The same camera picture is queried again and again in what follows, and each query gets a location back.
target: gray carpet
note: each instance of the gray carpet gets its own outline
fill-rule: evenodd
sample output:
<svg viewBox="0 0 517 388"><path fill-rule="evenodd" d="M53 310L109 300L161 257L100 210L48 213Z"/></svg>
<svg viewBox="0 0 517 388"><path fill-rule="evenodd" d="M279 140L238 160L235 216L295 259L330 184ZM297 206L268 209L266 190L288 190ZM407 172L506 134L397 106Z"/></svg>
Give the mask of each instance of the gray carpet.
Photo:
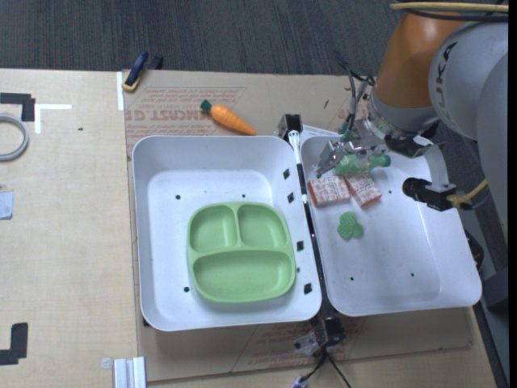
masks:
<svg viewBox="0 0 517 388"><path fill-rule="evenodd" d="M375 75L400 18L389 0L0 0L0 67L122 70L147 49L168 70L343 74L338 50L355 72ZM442 125L433 141L447 142L451 181L474 188L483 178L475 145ZM508 251L495 214L490 198L477 210L499 271ZM496 381L506 386L476 312Z"/></svg>

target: orange toy carrot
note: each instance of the orange toy carrot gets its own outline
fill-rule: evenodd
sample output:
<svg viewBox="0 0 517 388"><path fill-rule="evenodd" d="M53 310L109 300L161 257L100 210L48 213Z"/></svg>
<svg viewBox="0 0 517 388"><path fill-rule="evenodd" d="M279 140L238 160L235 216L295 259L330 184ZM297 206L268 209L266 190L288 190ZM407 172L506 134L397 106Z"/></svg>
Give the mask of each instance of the orange toy carrot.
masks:
<svg viewBox="0 0 517 388"><path fill-rule="evenodd" d="M220 103L217 105L212 105L205 99L201 104L201 109L209 111L210 115L212 115L212 118L225 127L234 129L235 131L245 133L247 135L257 134L257 132L251 128L239 115L237 115L234 111L225 105L221 105Z"/></svg>

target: black tape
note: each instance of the black tape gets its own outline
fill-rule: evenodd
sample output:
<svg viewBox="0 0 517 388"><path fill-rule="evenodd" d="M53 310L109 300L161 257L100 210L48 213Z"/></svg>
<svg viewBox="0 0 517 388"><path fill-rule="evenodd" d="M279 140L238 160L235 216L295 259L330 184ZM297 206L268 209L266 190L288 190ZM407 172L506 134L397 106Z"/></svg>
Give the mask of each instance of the black tape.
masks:
<svg viewBox="0 0 517 388"><path fill-rule="evenodd" d="M36 100L32 98L31 94L1 93L0 103L22 105L22 121L34 122L34 105Z"/></svg>
<svg viewBox="0 0 517 388"><path fill-rule="evenodd" d="M18 359L27 358L29 326L15 323L11 328L11 348L0 350L0 365L17 365Z"/></svg>

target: white ring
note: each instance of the white ring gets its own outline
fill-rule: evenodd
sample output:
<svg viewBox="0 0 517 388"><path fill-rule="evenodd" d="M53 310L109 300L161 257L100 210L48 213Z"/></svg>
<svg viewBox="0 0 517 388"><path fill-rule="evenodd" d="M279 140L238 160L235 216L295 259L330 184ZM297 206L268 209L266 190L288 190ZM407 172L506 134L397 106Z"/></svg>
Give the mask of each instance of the white ring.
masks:
<svg viewBox="0 0 517 388"><path fill-rule="evenodd" d="M16 150L9 154L0 154L0 162L12 161L13 159L17 159L17 157L19 157L27 148L27 145L29 143L29 132L27 131L27 127L25 126L25 124L21 120L14 118L13 116L0 114L0 122L7 122L9 124L17 126L23 134L22 144Z"/></svg>

